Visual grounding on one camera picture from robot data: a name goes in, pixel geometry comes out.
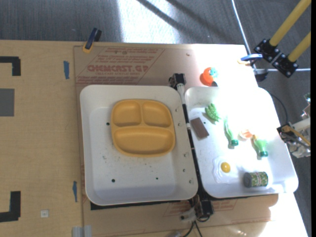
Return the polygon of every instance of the metal pole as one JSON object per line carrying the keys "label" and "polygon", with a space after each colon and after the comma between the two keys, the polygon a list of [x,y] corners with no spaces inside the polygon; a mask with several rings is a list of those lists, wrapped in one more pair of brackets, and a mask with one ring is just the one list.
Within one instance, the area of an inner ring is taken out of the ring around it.
{"label": "metal pole", "polygon": [[300,0],[296,7],[293,9],[291,14],[283,22],[280,28],[276,31],[273,37],[270,39],[272,46],[277,46],[278,43],[283,39],[285,34],[291,29],[298,18],[303,14],[307,7],[311,4],[312,0]]}
{"label": "metal pole", "polygon": [[295,62],[298,57],[311,45],[311,32],[309,32],[305,38],[297,45],[296,48],[288,55],[288,60],[290,62]]}

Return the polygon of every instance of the yellow divided plate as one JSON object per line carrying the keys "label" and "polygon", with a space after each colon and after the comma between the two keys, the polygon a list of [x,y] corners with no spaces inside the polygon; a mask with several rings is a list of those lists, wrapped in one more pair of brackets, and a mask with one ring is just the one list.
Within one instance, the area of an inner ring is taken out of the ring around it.
{"label": "yellow divided plate", "polygon": [[116,149],[128,156],[163,156],[175,145],[170,110],[154,100],[117,102],[111,113],[111,132]]}

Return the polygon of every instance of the toy pea pod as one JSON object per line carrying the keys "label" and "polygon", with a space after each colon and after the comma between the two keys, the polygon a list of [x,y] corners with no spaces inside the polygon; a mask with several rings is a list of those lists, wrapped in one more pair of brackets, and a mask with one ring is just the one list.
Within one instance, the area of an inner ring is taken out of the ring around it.
{"label": "toy pea pod", "polygon": [[214,120],[214,121],[219,121],[221,118],[219,117],[218,113],[217,113],[217,110],[216,110],[216,107],[214,104],[210,104],[208,105],[206,108],[205,108],[205,112],[206,112],[206,115]]}

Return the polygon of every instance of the egg yolk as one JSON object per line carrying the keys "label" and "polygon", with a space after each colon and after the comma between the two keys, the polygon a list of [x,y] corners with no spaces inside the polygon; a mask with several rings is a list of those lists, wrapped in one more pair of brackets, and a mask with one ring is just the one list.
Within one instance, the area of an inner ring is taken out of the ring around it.
{"label": "egg yolk", "polygon": [[229,171],[231,171],[231,166],[227,162],[223,162],[221,164],[221,169],[223,172],[228,173]]}

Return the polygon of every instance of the toy can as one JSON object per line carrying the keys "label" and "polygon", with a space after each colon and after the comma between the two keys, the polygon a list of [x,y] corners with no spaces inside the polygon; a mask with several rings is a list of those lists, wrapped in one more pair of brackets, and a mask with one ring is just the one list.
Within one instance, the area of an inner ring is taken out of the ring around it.
{"label": "toy can", "polygon": [[261,187],[268,185],[268,175],[266,172],[250,172],[243,176],[243,184],[247,187]]}

